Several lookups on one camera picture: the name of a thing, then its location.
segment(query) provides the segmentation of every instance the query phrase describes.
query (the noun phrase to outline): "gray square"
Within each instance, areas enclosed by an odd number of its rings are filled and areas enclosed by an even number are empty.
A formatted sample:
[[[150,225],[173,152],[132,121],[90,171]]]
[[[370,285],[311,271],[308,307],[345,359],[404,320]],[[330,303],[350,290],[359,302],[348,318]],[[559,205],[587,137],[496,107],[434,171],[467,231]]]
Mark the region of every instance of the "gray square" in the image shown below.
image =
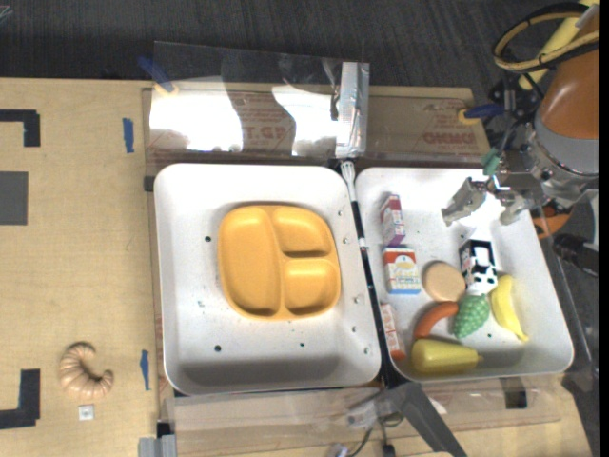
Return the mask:
[[[28,173],[0,171],[0,225],[28,224]]]

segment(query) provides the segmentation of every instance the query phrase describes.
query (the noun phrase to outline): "beige coiled hose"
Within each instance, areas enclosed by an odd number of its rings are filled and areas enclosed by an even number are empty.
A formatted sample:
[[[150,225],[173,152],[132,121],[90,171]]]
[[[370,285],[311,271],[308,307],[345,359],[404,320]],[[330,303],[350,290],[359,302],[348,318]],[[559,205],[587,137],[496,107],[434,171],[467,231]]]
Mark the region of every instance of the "beige coiled hose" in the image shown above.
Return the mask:
[[[106,370],[101,377],[93,375],[86,360],[95,356],[92,345],[79,342],[64,352],[59,362],[59,382],[70,396],[80,400],[98,400],[106,396],[114,384],[112,372]]]

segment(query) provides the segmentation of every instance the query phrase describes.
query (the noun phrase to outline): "small box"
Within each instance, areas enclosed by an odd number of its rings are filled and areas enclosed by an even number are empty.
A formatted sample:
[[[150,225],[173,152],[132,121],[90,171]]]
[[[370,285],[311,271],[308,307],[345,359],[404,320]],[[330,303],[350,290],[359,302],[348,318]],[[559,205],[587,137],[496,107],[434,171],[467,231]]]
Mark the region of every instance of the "small box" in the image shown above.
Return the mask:
[[[403,224],[402,203],[399,195],[390,194],[383,202],[381,225],[384,246],[396,247],[402,243],[406,236],[406,229]]]
[[[402,337],[398,334],[397,329],[397,313],[395,309],[388,303],[381,305],[381,317],[383,319],[383,328],[385,339],[389,353],[395,361],[401,361],[406,358],[406,345]]]
[[[389,294],[418,294],[421,276],[412,248],[385,248],[383,250],[384,276]]]
[[[468,240],[460,247],[459,258],[469,292],[487,294],[497,287],[497,268],[490,242]]]

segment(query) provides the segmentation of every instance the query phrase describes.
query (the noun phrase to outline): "banana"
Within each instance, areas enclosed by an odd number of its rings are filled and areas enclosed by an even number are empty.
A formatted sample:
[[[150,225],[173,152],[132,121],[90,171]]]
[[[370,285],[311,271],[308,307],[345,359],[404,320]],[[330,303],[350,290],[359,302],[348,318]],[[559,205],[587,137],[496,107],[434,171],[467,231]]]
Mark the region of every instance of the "banana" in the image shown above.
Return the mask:
[[[521,322],[512,306],[512,276],[504,275],[499,278],[497,287],[491,292],[491,308],[497,323],[503,328],[515,333],[526,342],[529,338],[522,332]]]

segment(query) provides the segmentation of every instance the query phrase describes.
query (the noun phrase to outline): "yellow tube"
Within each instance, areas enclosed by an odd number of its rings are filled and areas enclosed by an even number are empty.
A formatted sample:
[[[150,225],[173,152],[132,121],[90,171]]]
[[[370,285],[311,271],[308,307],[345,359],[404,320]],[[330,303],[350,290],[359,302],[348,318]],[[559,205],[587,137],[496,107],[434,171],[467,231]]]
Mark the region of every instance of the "yellow tube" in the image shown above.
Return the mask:
[[[583,5],[590,6],[593,4],[599,4],[600,0],[580,0],[580,3]],[[559,28],[556,29],[556,32],[554,32],[548,42],[545,43],[545,46],[543,46],[543,49],[541,50],[540,54],[557,50],[562,46],[570,43],[576,36],[576,34],[580,31],[577,27],[575,27],[575,23],[577,21],[578,19],[576,18],[564,19],[562,21],[562,24],[560,24]],[[530,73],[530,76],[535,83],[538,83],[540,79],[543,78],[546,72],[547,70],[534,71]],[[526,80],[526,78],[524,78],[524,76],[521,76],[521,79],[519,80],[518,84],[521,86],[522,89],[532,89],[530,83]]]

